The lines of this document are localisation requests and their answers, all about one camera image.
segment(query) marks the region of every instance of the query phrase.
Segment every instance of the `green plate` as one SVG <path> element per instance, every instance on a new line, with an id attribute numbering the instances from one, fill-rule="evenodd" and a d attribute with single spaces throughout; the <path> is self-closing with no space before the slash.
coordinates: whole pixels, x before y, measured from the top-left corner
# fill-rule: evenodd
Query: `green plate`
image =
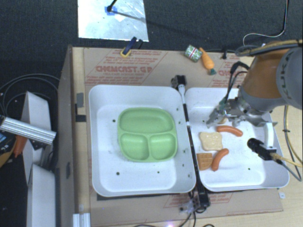
<path id="1" fill-rule="evenodd" d="M 171 115 L 159 108 L 129 108 L 118 118 L 123 155 L 139 162 L 166 161 L 177 152 L 177 132 Z"/>

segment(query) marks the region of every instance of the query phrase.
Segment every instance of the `white tray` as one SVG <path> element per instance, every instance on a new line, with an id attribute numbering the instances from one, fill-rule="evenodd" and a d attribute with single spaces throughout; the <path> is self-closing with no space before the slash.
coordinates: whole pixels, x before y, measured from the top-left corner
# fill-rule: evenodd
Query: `white tray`
<path id="1" fill-rule="evenodd" d="M 175 121 L 178 151 L 163 162 L 133 162 L 120 150 L 117 121 L 132 107 L 166 110 Z M 170 87 L 97 85 L 89 92 L 92 183 L 106 197 L 191 191 L 196 175 L 181 96 Z"/>
<path id="2" fill-rule="evenodd" d="M 229 98 L 235 98 L 238 90 L 232 89 Z M 196 153 L 205 152 L 199 139 L 199 132 L 215 132 L 215 127 L 207 128 L 206 121 L 214 107 L 225 96 L 225 88 L 191 88 L 186 92 L 186 102 L 192 137 Z M 271 121 L 270 114 L 264 119 Z M 247 146 L 250 138 L 257 138 L 264 142 L 262 127 L 254 127 L 249 122 L 241 122 L 237 127 L 243 131 L 243 136 L 222 132 L 223 147 L 229 149 L 220 162 L 219 169 L 214 172 L 210 168 L 200 171 L 203 185 L 213 192 L 237 191 L 260 188 L 279 188 L 288 184 L 288 171 L 274 161 L 264 161 Z M 274 147 L 282 155 L 281 148 L 274 132 Z"/>

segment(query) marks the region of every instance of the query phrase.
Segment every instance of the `white cable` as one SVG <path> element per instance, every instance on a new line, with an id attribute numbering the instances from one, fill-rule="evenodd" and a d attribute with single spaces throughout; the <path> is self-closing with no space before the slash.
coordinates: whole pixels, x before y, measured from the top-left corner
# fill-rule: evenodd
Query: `white cable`
<path id="1" fill-rule="evenodd" d="M 281 33 L 279 33 L 278 35 L 264 35 L 264 34 L 258 34 L 258 33 L 250 33 L 243 37 L 243 45 L 245 45 L 245 38 L 249 35 L 258 35 L 258 36 L 263 36 L 263 37 L 267 37 L 267 38 L 277 38 L 277 37 L 281 36 L 282 34 L 284 34 L 285 29 L 286 29 L 287 10 L 288 10 L 288 0 L 286 0 L 284 24 L 283 24 L 283 29 L 282 29 Z"/>

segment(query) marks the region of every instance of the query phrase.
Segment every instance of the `sausage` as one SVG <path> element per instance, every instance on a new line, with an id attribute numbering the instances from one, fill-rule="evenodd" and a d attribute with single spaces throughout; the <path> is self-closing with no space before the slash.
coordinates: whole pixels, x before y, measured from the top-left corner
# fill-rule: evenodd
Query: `sausage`
<path id="1" fill-rule="evenodd" d="M 212 162 L 212 170 L 215 172 L 219 169 L 219 163 L 221 159 L 229 153 L 227 148 L 220 150 L 217 155 L 215 155 L 213 162 Z"/>
<path id="2" fill-rule="evenodd" d="M 241 130 L 239 130 L 235 127 L 228 126 L 228 125 L 217 126 L 217 132 L 229 132 L 238 137 L 243 135 L 243 132 Z"/>

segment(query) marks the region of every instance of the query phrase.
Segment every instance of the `black floor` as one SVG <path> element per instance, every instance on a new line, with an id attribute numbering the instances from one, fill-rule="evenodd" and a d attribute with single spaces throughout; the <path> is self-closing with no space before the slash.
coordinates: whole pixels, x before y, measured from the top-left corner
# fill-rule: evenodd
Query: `black floor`
<path id="1" fill-rule="evenodd" d="M 205 49 L 231 49 L 252 32 L 279 34 L 285 0 L 144 0 L 149 42 L 142 49 L 185 50 L 189 44 Z M 126 42 L 78 38 L 77 0 L 0 0 L 0 87 L 31 73 L 60 77 L 68 44 L 123 48 Z M 303 0 L 290 0 L 285 33 L 276 40 L 302 38 Z M 250 36 L 247 44 L 272 39 Z M 44 82 L 14 85 L 5 103 L 26 90 L 51 100 L 55 127 L 55 92 Z M 8 114 L 20 118 L 23 97 L 13 100 Z M 0 226 L 26 225 L 27 189 L 22 157 L 0 169 Z"/>

